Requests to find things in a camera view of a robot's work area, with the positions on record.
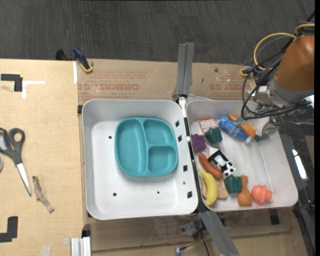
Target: yellow cable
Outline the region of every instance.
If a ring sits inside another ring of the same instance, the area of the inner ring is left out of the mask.
[[[315,27],[314,23],[301,24],[301,25],[295,27],[294,32],[297,36],[299,36],[300,35],[299,29],[301,29],[301,28],[314,28],[314,27]]]
[[[184,247],[183,249],[187,249],[189,248],[190,246],[194,246],[196,245],[197,243],[199,243],[203,238],[202,237],[199,237],[197,240],[193,241],[192,243],[188,244],[186,247]]]
[[[296,38],[296,36],[294,34],[289,34],[289,33],[273,33],[273,34],[269,34],[267,35],[266,37],[264,37],[260,42],[258,42],[258,44],[256,45],[256,47],[254,48],[254,52],[253,52],[253,59],[254,59],[254,63],[256,65],[258,65],[258,61],[257,61],[257,58],[256,58],[256,55],[257,55],[257,50],[259,48],[259,46],[265,41],[267,40],[268,38],[271,38],[271,37],[274,37],[274,36],[288,36],[288,37],[291,37],[293,39]],[[259,69],[260,70],[266,70],[264,67],[261,67],[259,66]]]

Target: white tray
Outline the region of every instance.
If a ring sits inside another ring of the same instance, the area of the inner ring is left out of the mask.
[[[120,170],[115,156],[115,131],[121,120],[130,117],[157,118],[171,126],[178,150],[174,171],[164,176],[135,177]],[[94,218],[173,216],[195,211],[199,201],[178,104],[170,100],[93,99],[83,106],[82,122],[86,207]]]
[[[214,118],[218,124],[222,116],[241,115],[242,101],[214,101],[193,100],[187,104],[190,134],[201,135],[199,120]],[[254,109],[255,103],[249,102]],[[255,119],[250,122],[258,133],[261,134],[264,124],[268,118]],[[217,199],[213,205],[207,208],[215,212],[241,211],[262,208],[280,208],[293,206],[298,200],[298,191],[292,172],[281,142],[279,132],[275,132],[268,140],[250,143],[242,142],[231,137],[225,131],[221,131],[222,141],[213,147],[221,152],[231,161],[236,168],[234,176],[248,176],[247,187],[251,191],[254,185],[266,185],[273,192],[270,201],[263,205],[252,202],[252,206],[240,206],[236,193],[229,194],[226,199]],[[209,157],[209,148],[204,151]],[[198,161],[198,152],[194,152],[197,167],[202,167]]]

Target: teal divided plate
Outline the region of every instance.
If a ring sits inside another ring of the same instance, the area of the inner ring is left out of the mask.
[[[178,164],[175,133],[160,119],[124,119],[115,129],[115,156],[120,169],[130,176],[169,174]]]

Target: green toy pepper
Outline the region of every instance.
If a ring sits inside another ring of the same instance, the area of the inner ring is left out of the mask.
[[[242,189],[241,178],[233,175],[224,180],[224,185],[229,194],[240,193]]]
[[[211,145],[222,142],[222,135],[219,127],[209,128],[209,130],[204,133],[204,136]]]

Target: purple toy grapes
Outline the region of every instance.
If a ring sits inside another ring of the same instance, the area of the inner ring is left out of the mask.
[[[198,134],[191,134],[192,147],[195,151],[203,151],[206,149],[205,136]]]

